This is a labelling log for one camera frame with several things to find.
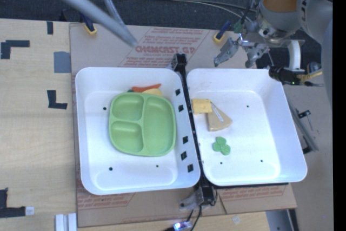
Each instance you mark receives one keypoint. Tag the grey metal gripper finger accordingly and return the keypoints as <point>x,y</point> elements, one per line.
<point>228,52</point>
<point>254,56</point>

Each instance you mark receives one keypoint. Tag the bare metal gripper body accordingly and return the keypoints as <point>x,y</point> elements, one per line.
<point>266,33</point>

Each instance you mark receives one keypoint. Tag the thin black rod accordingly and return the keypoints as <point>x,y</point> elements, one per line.
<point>192,121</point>

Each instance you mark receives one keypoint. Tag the white plastic tray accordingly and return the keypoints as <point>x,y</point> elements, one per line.
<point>251,140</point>
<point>135,173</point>

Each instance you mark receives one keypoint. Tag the yellow round toy food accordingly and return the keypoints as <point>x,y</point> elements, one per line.
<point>154,92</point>

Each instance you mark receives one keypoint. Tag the orange carrot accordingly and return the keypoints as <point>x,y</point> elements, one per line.
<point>146,87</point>

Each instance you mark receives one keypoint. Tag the green toy leaf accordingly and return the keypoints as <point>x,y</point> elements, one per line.
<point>221,146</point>

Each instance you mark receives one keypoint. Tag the green divided plate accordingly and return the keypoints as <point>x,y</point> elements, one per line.
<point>158,127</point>

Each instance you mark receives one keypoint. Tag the brown cardboard board red print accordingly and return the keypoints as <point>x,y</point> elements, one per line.
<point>151,205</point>

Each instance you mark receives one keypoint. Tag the black cylinder on white bracket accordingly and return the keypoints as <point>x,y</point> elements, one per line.
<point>282,74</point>

